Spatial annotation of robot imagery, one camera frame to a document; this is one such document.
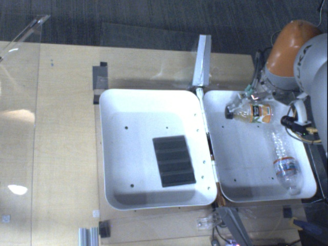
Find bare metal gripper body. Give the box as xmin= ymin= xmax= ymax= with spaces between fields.
xmin=240 ymin=79 xmax=277 ymax=104

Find orange label juice bottle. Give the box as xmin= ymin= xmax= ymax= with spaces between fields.
xmin=224 ymin=103 xmax=273 ymax=124

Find white plastic tray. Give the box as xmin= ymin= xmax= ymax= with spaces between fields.
xmin=203 ymin=90 xmax=318 ymax=204
xmin=99 ymin=88 xmax=218 ymax=212

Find clear plastic water bottle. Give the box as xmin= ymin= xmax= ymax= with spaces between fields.
xmin=270 ymin=131 xmax=303 ymax=196

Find black ribbed foam pad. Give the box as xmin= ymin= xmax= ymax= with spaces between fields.
xmin=152 ymin=135 xmax=197 ymax=188

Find black cylinder on white bracket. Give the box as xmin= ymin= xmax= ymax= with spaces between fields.
xmin=280 ymin=98 xmax=313 ymax=135

